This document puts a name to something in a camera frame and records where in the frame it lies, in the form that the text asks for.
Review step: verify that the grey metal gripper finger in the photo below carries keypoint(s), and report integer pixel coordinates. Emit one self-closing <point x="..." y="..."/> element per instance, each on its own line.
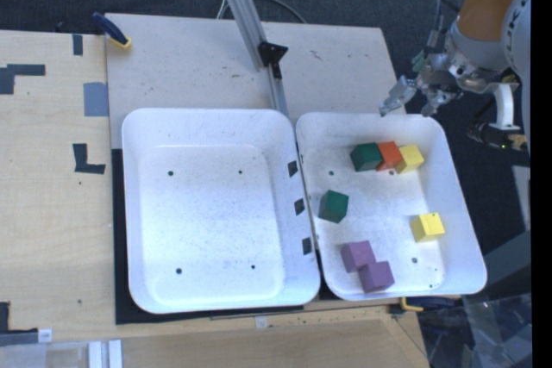
<point x="399" y="95"/>
<point x="436" y="102"/>

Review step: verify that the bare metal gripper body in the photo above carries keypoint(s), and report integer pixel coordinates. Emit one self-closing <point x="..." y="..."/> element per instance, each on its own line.
<point x="440" y="79"/>

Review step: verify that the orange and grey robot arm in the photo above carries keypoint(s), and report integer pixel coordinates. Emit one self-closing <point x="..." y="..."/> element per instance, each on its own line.
<point x="487" y="17"/>

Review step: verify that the orange cube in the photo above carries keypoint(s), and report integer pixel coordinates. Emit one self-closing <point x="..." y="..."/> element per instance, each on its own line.
<point x="389" y="155"/>

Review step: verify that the yellow cube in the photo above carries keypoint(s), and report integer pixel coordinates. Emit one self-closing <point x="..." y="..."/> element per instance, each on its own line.
<point x="427" y="227"/>
<point x="410" y="158"/>

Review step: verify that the green cube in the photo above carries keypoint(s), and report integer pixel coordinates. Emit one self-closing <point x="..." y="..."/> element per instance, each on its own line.
<point x="333" y="207"/>
<point x="365" y="157"/>

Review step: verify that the white plastic tray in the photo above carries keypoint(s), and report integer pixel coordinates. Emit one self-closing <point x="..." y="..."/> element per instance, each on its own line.
<point x="207" y="220"/>
<point x="384" y="202"/>

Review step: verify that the thin black rod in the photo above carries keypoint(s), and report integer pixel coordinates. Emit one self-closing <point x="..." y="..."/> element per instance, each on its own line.
<point x="309" y="202"/>

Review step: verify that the purple cube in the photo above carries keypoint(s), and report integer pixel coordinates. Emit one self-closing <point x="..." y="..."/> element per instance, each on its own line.
<point x="356" y="255"/>
<point x="377" y="276"/>

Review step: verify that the pale wooden board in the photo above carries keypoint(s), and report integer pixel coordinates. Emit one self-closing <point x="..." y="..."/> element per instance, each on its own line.
<point x="194" y="69"/>

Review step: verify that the black cylinder on white bracket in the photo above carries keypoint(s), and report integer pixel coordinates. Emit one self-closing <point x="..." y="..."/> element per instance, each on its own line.
<point x="505" y="103"/>

